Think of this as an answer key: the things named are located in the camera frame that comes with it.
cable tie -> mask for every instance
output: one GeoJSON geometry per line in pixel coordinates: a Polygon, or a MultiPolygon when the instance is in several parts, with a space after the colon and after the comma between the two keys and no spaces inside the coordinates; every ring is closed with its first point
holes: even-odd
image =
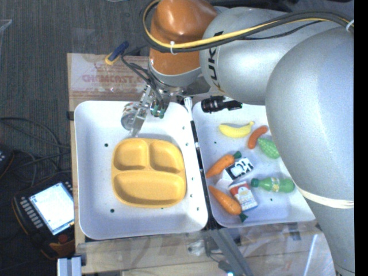
{"type": "Polygon", "coordinates": [[[334,198],[328,198],[319,196],[317,194],[310,193],[308,191],[303,190],[300,188],[295,181],[293,180],[296,188],[299,190],[302,196],[305,198],[314,201],[320,205],[329,206],[330,208],[336,208],[336,209],[352,209],[354,208],[354,201],[349,200],[336,200],[334,198]]]}
{"type": "Polygon", "coordinates": [[[347,25],[346,25],[346,31],[349,31],[350,26],[354,23],[354,20],[351,20],[347,25]]]}
{"type": "Polygon", "coordinates": [[[170,41],[170,45],[171,45],[170,52],[171,52],[172,55],[176,55],[177,54],[177,53],[173,53],[173,46],[174,46],[174,44],[175,44],[174,41],[170,41]]]}

toy carrot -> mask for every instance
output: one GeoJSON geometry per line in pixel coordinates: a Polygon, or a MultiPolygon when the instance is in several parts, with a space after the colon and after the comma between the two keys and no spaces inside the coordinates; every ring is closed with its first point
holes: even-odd
{"type": "Polygon", "coordinates": [[[209,185],[208,189],[214,196],[214,198],[219,202],[219,204],[224,208],[224,210],[226,210],[229,214],[242,213],[242,207],[235,199],[222,192],[221,190],[213,187],[212,185],[209,185]]]}
{"type": "Polygon", "coordinates": [[[235,152],[233,155],[226,154],[220,158],[214,165],[207,171],[206,178],[218,175],[227,167],[235,163],[235,159],[241,158],[242,154],[240,151],[235,152]]]}
{"type": "Polygon", "coordinates": [[[251,136],[248,139],[248,148],[250,150],[255,148],[258,138],[261,135],[265,134],[268,130],[269,130],[269,128],[266,125],[263,125],[263,126],[260,126],[260,127],[256,128],[256,130],[254,130],[252,132],[251,136]]]}

yellow divided plate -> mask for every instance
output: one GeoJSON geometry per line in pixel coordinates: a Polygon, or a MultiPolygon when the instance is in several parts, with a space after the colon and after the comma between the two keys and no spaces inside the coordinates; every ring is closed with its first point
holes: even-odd
{"type": "Polygon", "coordinates": [[[182,153],[164,140],[125,139],[113,152],[112,185],[115,196],[125,204],[142,208],[173,206],[186,191],[182,153]]]}

gray floor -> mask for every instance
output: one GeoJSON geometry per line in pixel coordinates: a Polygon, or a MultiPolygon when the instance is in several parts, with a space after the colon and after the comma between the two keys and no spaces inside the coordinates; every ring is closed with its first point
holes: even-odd
{"type": "MultiPolygon", "coordinates": [[[[50,132],[43,127],[46,126],[59,144],[66,147],[70,144],[66,54],[107,54],[124,40],[129,41],[131,48],[143,45],[144,39],[137,32],[138,16],[148,1],[0,0],[0,20],[12,20],[3,34],[0,57],[0,118],[20,118],[6,120],[6,124],[0,122],[0,143],[37,156],[54,155],[61,150],[66,154],[58,161],[58,170],[70,169],[67,148],[55,147],[34,137],[54,143],[50,132]]],[[[300,0],[295,5],[285,3],[292,10],[328,8],[354,17],[354,0],[348,3],[322,0],[300,0]]],[[[52,168],[47,163],[44,167],[52,168]]],[[[28,173],[22,175],[31,176],[31,171],[29,168],[28,173]]],[[[42,168],[37,179],[45,176],[43,171],[47,170],[42,168]]],[[[7,203],[12,191],[28,184],[19,186],[13,184],[12,179],[14,177],[3,177],[0,181],[0,194],[6,193],[7,197],[0,205],[0,220],[4,223],[0,228],[6,235],[0,237],[0,275],[52,275],[50,273],[55,272],[53,263],[42,261],[42,256],[30,246],[28,238],[14,222],[7,203]]]]}

blue and yellow tool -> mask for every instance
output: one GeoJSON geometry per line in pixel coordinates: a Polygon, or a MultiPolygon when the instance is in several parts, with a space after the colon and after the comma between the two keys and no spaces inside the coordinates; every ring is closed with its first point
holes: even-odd
{"type": "Polygon", "coordinates": [[[119,45],[113,52],[111,52],[106,58],[105,62],[112,66],[115,62],[117,62],[120,57],[123,55],[124,51],[129,47],[128,41],[124,41],[119,45]]]}

